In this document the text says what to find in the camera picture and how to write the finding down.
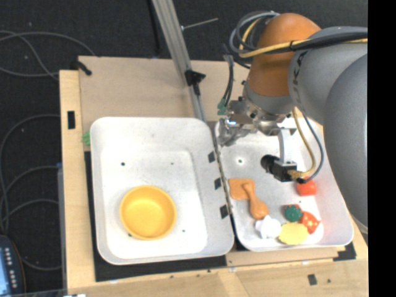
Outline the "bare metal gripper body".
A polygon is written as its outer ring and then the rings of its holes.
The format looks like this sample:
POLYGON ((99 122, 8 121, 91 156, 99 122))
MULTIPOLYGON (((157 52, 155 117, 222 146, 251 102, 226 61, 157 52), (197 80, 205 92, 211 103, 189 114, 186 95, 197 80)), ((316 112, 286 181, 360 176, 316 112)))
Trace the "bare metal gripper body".
POLYGON ((272 114, 259 108, 248 99, 232 100, 226 107, 226 122, 230 129, 237 124, 253 124, 254 133, 276 136, 280 132, 279 124, 290 113, 272 114))

